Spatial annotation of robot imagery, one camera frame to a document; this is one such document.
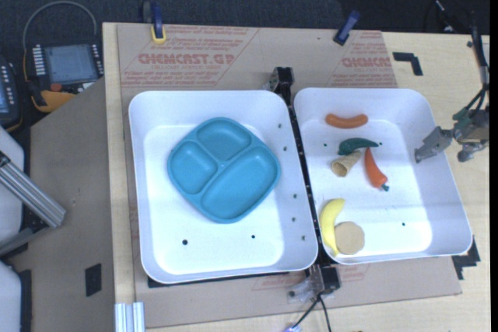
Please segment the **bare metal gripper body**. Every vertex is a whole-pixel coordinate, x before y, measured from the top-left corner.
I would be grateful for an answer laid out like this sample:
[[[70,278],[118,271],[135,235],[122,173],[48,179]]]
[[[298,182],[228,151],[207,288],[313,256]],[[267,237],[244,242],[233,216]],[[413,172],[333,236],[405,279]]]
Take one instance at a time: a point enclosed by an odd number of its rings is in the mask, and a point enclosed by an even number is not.
[[[489,141],[489,111],[461,109],[453,115],[453,136],[460,144]]]

